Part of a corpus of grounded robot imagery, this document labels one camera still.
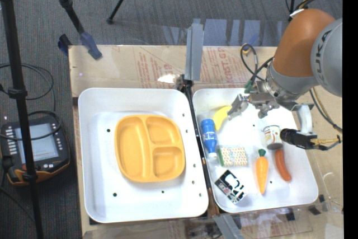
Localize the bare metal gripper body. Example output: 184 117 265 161
248 79 284 110

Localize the yellow banana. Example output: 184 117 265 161
212 105 233 132

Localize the white can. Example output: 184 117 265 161
263 125 284 151

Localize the blue bottle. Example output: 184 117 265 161
200 118 219 161

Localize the green and yellow patterned packet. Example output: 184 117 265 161
217 146 249 168

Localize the orange sausage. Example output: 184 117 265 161
274 148 293 182

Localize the orange carrot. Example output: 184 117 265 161
255 148 270 195

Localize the black and white carton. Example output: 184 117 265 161
214 169 249 205

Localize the white plastic tray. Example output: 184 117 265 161
192 87 320 214
77 87 210 224

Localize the yellow divided plate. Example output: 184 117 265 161
114 114 187 184

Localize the brown cardboard board red print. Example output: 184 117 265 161
68 44 343 239

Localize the black cylinder on white bracket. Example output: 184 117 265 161
279 103 318 149

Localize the black block with thin wires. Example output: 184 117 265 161
175 75 194 91

